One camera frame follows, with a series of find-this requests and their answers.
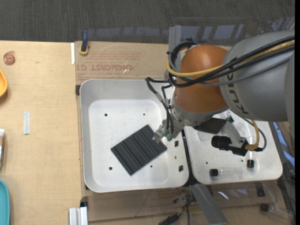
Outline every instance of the dark gray corrugated pad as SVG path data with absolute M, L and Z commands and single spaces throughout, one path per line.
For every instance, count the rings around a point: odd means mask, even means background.
M 162 142 L 156 143 L 152 139 L 153 135 L 154 131 L 146 125 L 111 148 L 130 175 L 167 150 Z

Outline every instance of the black floor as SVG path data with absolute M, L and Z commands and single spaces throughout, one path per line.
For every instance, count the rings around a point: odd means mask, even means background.
M 219 45 L 284 30 L 295 0 L 0 0 L 0 40 L 168 43 L 168 29 Z

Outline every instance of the gray cable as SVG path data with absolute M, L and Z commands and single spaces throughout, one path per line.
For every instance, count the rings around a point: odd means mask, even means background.
M 275 67 L 277 67 L 277 66 L 279 66 L 279 65 L 281 65 L 281 64 L 283 64 L 285 62 L 287 62 L 289 59 L 290 58 L 283 59 L 283 60 L 281 60 L 281 61 L 279 61 L 277 63 L 274 63 L 271 66 L 265 67 L 265 68 L 263 68 L 261 70 L 258 70 L 256 72 L 254 72 L 254 73 L 251 73 L 251 74 L 248 74 L 246 76 L 239 77 L 237 79 L 233 79 L 233 80 L 230 80 L 230 81 L 225 81 L 225 82 L 199 82 L 199 84 L 206 85 L 206 86 L 222 86 L 222 85 L 228 85 L 228 84 L 231 84 L 231 83 L 240 82 L 240 81 L 245 80 L 247 78 L 250 78 L 252 76 L 255 76 L 255 75 L 258 75 L 260 73 L 266 72 L 266 71 L 268 71 L 270 69 L 273 69 L 273 68 L 275 68 Z

